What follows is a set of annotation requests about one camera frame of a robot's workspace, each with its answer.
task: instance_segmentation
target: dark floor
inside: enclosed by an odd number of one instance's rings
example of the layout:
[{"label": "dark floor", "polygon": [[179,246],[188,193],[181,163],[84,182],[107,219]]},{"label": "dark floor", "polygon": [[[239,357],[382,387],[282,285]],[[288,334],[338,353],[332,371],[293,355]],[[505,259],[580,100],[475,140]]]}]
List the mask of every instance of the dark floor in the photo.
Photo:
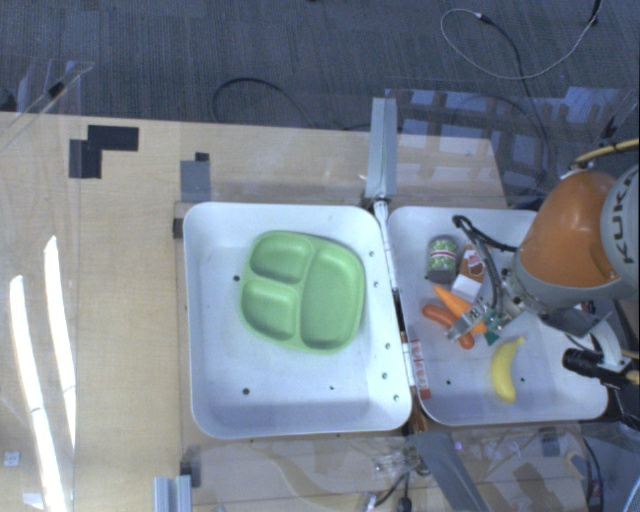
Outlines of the dark floor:
[{"label": "dark floor", "polygon": [[[57,111],[328,129],[367,129],[371,98],[393,95],[405,131],[439,134],[457,126],[467,136],[501,130],[534,137],[542,159],[516,169],[528,180],[506,179],[515,193],[544,189],[532,169],[557,172],[576,144],[637,137],[640,2],[605,0],[575,53],[526,87],[477,70],[447,45],[440,25],[451,8],[482,8],[491,17],[502,33],[460,12],[444,26],[478,65],[513,76],[520,73],[514,46],[522,73],[544,69],[571,49],[592,4],[3,0],[0,86],[24,110],[72,63],[91,62],[80,97]],[[234,79],[242,80],[228,84]],[[478,98],[508,108],[500,113],[494,105],[498,111],[478,121],[477,112],[488,110]],[[603,134],[612,119],[617,130]],[[511,144],[505,151],[505,162],[514,163],[527,149]]]}]

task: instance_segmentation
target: table surface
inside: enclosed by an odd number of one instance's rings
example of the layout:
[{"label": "table surface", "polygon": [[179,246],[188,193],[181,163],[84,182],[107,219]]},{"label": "table surface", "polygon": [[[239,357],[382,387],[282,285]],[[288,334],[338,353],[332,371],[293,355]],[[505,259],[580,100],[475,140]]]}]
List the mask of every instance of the table surface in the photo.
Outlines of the table surface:
[{"label": "table surface", "polygon": [[[0,126],[12,119],[1,114]],[[135,127],[138,149],[103,150],[101,179],[69,178],[70,140],[87,140],[89,126]],[[189,430],[188,376],[180,365],[184,290],[172,231],[174,208],[182,200],[181,162],[193,162],[196,153],[209,155],[214,200],[358,204],[368,143],[368,134],[360,132],[47,115],[0,153],[0,301],[7,305],[0,309],[0,447],[21,453],[17,468],[0,468],[0,508],[21,509],[27,494],[40,492],[11,346],[8,287],[16,275],[24,276],[61,478],[73,487],[78,510],[150,510],[153,478],[175,477],[194,446],[204,447],[202,460],[209,457],[221,473],[216,480],[203,472],[212,487],[198,491],[203,505],[197,510],[223,501],[229,511],[253,510],[251,501],[258,499],[261,510],[355,510],[360,491],[388,487],[389,478],[359,473],[371,457],[360,457],[360,441],[348,436],[250,446]],[[489,142],[401,135],[398,148],[396,204],[421,197],[430,205],[505,207]],[[42,251],[52,235],[58,239],[77,372],[75,452],[65,438],[46,313]],[[332,442],[345,444],[335,449]],[[298,451],[289,456],[287,449]],[[287,465],[291,460],[297,462]],[[342,481],[353,485],[318,485],[301,474],[305,464],[316,476],[339,467]],[[276,468],[279,476],[261,483],[260,468]],[[559,472],[554,478],[551,487],[576,490],[565,491],[564,504],[579,509],[582,489],[575,475]],[[423,489],[414,500],[418,509],[447,509],[433,480],[414,486]],[[273,498],[271,508],[267,498]]]}]

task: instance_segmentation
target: yellow banana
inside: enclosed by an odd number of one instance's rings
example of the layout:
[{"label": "yellow banana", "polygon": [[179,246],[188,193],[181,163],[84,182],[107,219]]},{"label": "yellow banana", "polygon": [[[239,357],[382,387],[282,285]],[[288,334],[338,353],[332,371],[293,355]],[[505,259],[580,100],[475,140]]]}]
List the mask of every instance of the yellow banana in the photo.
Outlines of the yellow banana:
[{"label": "yellow banana", "polygon": [[516,401],[516,389],[511,379],[511,361],[513,361],[518,345],[523,343],[522,336],[517,340],[503,343],[491,357],[491,382],[498,396],[509,403]]}]

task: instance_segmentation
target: white light strip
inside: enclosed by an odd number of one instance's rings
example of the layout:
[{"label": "white light strip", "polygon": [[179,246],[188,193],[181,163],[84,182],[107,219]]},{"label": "white light strip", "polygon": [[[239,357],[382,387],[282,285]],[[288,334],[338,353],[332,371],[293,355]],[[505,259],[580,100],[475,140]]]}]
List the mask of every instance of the white light strip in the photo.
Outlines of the white light strip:
[{"label": "white light strip", "polygon": [[76,373],[67,329],[67,318],[64,312],[62,297],[62,280],[60,278],[60,260],[58,257],[58,241],[52,236],[44,249],[44,279],[47,290],[47,309],[49,312],[49,329],[53,339],[53,348],[58,364],[60,385],[67,412],[67,423],[71,444],[76,444]]},{"label": "white light strip", "polygon": [[44,409],[42,389],[33,354],[22,276],[14,277],[9,284],[9,304],[11,308],[11,332],[18,362],[18,372],[36,438],[44,501],[48,511],[66,512],[67,505],[62,490],[60,469],[53,446],[49,420]]}]

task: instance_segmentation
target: white tray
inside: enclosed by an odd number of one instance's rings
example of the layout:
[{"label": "white tray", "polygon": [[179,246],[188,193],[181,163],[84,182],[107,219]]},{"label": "white tray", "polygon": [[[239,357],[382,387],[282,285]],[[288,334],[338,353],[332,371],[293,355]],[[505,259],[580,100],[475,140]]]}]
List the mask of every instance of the white tray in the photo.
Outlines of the white tray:
[{"label": "white tray", "polygon": [[[425,411],[446,425],[483,425],[520,422],[591,419],[607,406],[607,391],[597,379],[581,377],[562,366],[562,355],[572,345],[557,330],[537,317],[522,314],[509,324],[492,347],[476,336],[472,350],[449,343],[444,328],[422,316],[422,307],[437,302],[431,283],[425,279],[427,243],[437,235],[456,237],[453,215],[465,215],[495,239],[519,245],[535,214],[526,211],[464,208],[404,207],[389,219],[398,284],[407,334],[421,342],[431,398]],[[509,255],[498,261],[506,266]],[[508,404],[498,398],[491,384],[491,354],[502,340],[523,335],[512,364],[517,400]]]},{"label": "white tray", "polygon": [[[271,230],[322,236],[353,250],[366,275],[353,342],[331,355],[261,340],[240,321],[238,292],[253,240]],[[411,395],[380,229],[359,208],[203,203],[184,220],[191,405],[208,435],[252,438],[386,431]]]}]

